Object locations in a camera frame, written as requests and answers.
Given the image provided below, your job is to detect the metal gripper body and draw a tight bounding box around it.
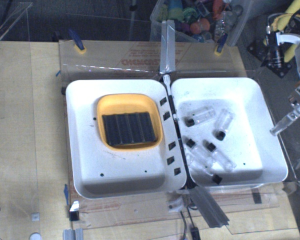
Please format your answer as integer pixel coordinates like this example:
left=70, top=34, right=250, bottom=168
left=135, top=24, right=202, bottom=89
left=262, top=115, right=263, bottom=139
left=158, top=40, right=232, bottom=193
left=288, top=81, right=300, bottom=116

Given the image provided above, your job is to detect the white plastic tray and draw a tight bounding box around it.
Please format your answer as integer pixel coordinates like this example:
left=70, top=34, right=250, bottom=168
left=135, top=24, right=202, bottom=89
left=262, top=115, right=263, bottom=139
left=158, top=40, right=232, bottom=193
left=65, top=78, right=188, bottom=200
left=169, top=77, right=289, bottom=187

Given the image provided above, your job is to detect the clear bottle with black cap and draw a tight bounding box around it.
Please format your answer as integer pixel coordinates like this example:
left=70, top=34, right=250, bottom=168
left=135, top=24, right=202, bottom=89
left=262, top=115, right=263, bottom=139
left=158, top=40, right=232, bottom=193
left=185, top=138, right=215, bottom=171
left=214, top=108, right=234, bottom=142
left=184, top=107, right=216, bottom=128
left=204, top=140, right=237, bottom=173
left=186, top=153, right=223, bottom=185

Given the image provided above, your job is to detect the clear plastic bin of toys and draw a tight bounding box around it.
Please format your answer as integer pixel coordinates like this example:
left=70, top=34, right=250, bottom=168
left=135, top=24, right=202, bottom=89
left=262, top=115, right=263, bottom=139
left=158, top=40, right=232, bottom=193
left=149, top=0, right=256, bottom=47

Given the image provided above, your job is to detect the brown cardboard board red print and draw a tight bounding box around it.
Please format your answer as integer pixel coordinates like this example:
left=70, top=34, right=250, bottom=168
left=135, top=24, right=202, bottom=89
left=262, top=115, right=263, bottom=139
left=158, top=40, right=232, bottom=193
left=58, top=39, right=298, bottom=231

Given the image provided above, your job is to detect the black ribbed rectangular block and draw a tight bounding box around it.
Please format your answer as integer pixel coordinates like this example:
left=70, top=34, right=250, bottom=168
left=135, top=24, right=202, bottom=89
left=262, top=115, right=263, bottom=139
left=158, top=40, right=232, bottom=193
left=101, top=111, right=158, bottom=147

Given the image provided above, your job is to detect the yellow rectangular bowl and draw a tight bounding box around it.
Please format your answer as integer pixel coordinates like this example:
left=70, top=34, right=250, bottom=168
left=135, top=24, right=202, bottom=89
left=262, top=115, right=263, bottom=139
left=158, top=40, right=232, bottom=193
left=96, top=93, right=164, bottom=150

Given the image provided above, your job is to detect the black cylinder on white bracket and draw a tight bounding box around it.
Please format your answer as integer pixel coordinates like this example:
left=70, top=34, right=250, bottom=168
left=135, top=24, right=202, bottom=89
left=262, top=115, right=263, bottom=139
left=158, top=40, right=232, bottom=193
left=261, top=21, right=300, bottom=82

